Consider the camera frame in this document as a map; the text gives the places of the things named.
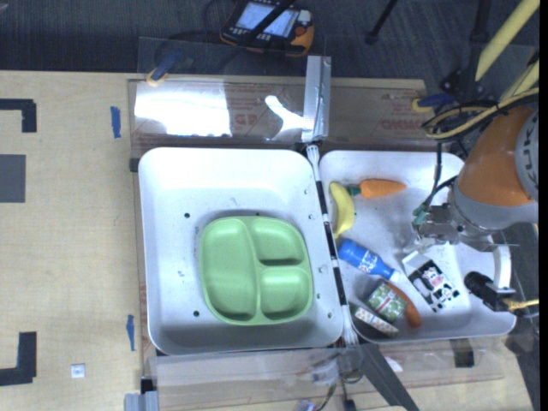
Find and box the blue bottle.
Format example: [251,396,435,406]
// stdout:
[337,237,403,284]

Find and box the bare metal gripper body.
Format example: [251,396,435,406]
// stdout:
[415,203,468,247]

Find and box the white cow print carton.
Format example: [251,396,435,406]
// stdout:
[402,250,462,314]

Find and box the white plastic tray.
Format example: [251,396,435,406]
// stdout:
[137,146,346,356]
[319,150,518,344]

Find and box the green divided plate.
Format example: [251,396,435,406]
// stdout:
[199,216,314,327]

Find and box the green and white can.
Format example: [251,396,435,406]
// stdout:
[365,281,408,324]

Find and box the orange sausage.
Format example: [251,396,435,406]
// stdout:
[384,281,423,329]

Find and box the black cylinder on white bracket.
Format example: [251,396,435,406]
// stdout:
[464,244,518,313]

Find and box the green patterned packet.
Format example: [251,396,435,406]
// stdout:
[348,302,400,339]

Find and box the yellow banana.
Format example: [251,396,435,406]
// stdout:
[328,181,356,240]

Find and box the orange carrot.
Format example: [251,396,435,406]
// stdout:
[345,178,408,200]

